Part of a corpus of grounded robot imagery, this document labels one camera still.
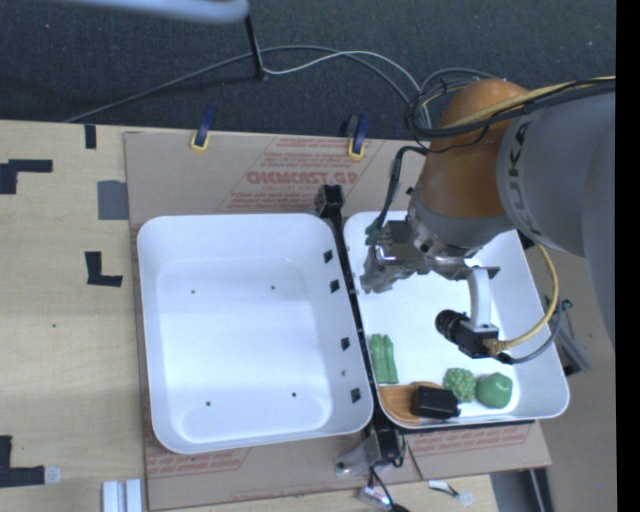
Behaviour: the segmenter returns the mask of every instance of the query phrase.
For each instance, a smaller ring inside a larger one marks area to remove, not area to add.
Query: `blue and yellow clamp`
[[[216,107],[209,105],[204,111],[200,129],[191,137],[191,149],[200,153],[206,151],[209,146],[209,130],[213,124],[213,118],[216,115]]]
[[[364,139],[369,119],[364,114],[353,114],[343,126],[344,135],[349,137],[347,154],[349,158],[359,162],[364,158]]]

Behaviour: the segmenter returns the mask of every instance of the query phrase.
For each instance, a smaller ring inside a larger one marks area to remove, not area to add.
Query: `dark gray carpet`
[[[251,5],[262,48],[376,52],[418,82],[450,67],[478,69],[527,88],[616,73],[615,0]],[[40,0],[0,0],[0,33],[0,119],[64,121],[250,50],[243,24],[198,26]],[[322,55],[296,50],[263,60],[284,69]],[[392,67],[367,60],[413,94]],[[80,122],[194,128],[210,102],[218,108],[217,130],[336,135],[351,113],[365,113],[369,136],[407,138],[403,100],[348,59],[266,82],[253,79],[252,61],[245,59]]]

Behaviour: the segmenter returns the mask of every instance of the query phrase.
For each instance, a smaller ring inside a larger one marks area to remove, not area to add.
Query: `wooden surface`
[[[52,159],[51,174],[19,173],[0,195],[0,435],[13,436],[12,467],[61,468],[62,480],[0,489],[0,510],[96,511],[107,480],[144,485],[129,226],[98,220],[97,182],[125,181],[124,128],[0,121],[0,162]],[[85,251],[102,252],[122,286],[87,285]],[[488,476],[449,481],[497,510]],[[426,483],[390,486],[412,512],[457,510]],[[189,510],[368,510],[355,491]]]

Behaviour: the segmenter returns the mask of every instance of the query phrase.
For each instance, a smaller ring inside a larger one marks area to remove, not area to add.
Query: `white tray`
[[[461,404],[461,415],[447,422],[425,420],[427,425],[396,421],[408,429],[450,427],[479,423],[520,421],[560,415],[569,403],[569,388],[555,346],[526,363],[509,366],[494,359],[471,359],[435,328],[444,309],[469,314],[466,281],[448,281],[434,272],[398,280],[384,293],[366,294],[360,287],[367,257],[365,229],[378,212],[358,213],[345,225],[351,270],[355,274],[358,304],[367,341],[373,334],[387,334],[394,344],[400,384],[417,381],[441,383],[448,368],[471,370],[476,377],[501,372],[513,379],[513,395],[504,409],[490,409],[474,400]],[[389,212],[388,220],[402,220],[406,212]],[[515,231],[503,233],[485,246],[469,266],[499,266],[491,280],[492,323],[500,327],[500,339],[528,331],[542,317],[540,298]],[[538,348],[549,336],[544,328],[510,353],[520,357]]]
[[[140,230],[138,257],[152,423],[169,450],[346,434],[370,421],[362,351],[324,221],[158,217]]]

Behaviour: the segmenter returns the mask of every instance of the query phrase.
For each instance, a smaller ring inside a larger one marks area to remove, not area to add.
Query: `cardboard sheet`
[[[125,134],[136,325],[143,389],[148,506],[162,510],[362,487],[367,477],[336,477],[333,458],[353,449],[360,434],[225,450],[196,456],[169,452],[150,422],[136,237],[161,215],[304,212],[322,184],[340,184],[345,217],[382,206],[390,164],[405,141],[369,140],[365,157],[347,155],[340,138],[211,134],[206,152],[193,151],[188,132]],[[404,158],[394,208],[407,207],[422,157]],[[484,474],[550,464],[537,423],[407,436],[409,453],[385,482]]]

